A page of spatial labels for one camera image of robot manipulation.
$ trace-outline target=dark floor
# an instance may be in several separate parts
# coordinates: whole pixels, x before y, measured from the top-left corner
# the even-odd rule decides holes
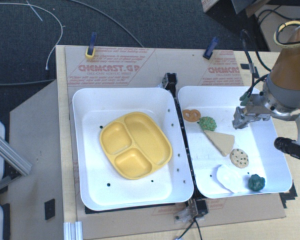
[[[242,50],[240,31],[247,29],[259,51],[267,51],[256,18],[235,13],[231,0],[220,0],[207,13],[201,0],[0,0],[27,1],[53,13],[61,22],[61,45],[88,45],[92,32],[98,46],[205,49],[213,37],[217,49]],[[130,31],[85,3],[108,14]],[[272,5],[300,6],[300,0],[272,0]],[[46,60],[60,36],[60,25],[49,13],[29,6],[0,4],[0,83],[56,78],[55,55]],[[9,129],[9,112],[48,83],[0,86],[0,121]]]

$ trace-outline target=toy bread slice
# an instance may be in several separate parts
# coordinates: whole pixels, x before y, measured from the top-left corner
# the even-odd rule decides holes
[[[211,130],[204,130],[204,133],[214,146],[226,157],[233,149],[235,136],[225,133],[219,133]]]

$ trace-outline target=blue clamp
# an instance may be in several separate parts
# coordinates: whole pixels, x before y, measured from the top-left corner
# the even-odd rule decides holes
[[[211,56],[212,56],[212,51],[214,50],[214,48],[217,46],[219,40],[218,38],[214,37],[211,41],[211,43],[209,44],[208,48],[205,50],[203,57],[206,58],[207,60],[210,60]]]
[[[97,32],[92,32],[89,47],[85,51],[85,57],[87,59],[92,59],[95,56],[95,44],[97,41]]]

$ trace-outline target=table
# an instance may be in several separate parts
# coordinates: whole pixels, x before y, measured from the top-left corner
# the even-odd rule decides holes
[[[243,51],[234,52],[235,59],[240,65],[246,64],[247,59]],[[254,53],[250,53],[255,66],[262,76],[266,71],[259,64]],[[261,52],[260,56],[268,67],[272,67],[278,57],[278,52]],[[56,47],[57,62],[57,89],[58,89],[58,110],[60,127],[60,154],[62,172],[62,193],[63,193],[63,219],[65,223],[77,221],[74,170],[72,160],[71,129],[69,120],[69,102],[67,90],[66,54],[65,46]],[[244,85],[249,86],[251,82],[250,72],[243,70],[239,66],[240,75]],[[295,139],[297,128],[294,122],[283,122],[273,120],[278,136]],[[236,224],[225,224],[202,227],[201,232],[205,240],[246,240],[246,239],[300,239],[300,160],[289,155],[285,155],[288,162],[293,182],[298,197],[287,203],[286,217],[272,220],[262,220],[254,222],[243,222]],[[104,238],[105,240],[153,240],[153,239],[175,239],[184,230],[170,230],[164,232],[120,236]],[[198,240],[199,234],[196,228],[190,229],[183,237],[184,240]]]

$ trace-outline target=toy pretzel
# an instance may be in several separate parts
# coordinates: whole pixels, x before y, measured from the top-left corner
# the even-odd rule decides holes
[[[196,109],[192,109],[192,110],[185,109],[182,111],[182,115],[183,115],[183,118],[185,120],[187,120],[188,122],[196,122],[201,117],[200,112]]]

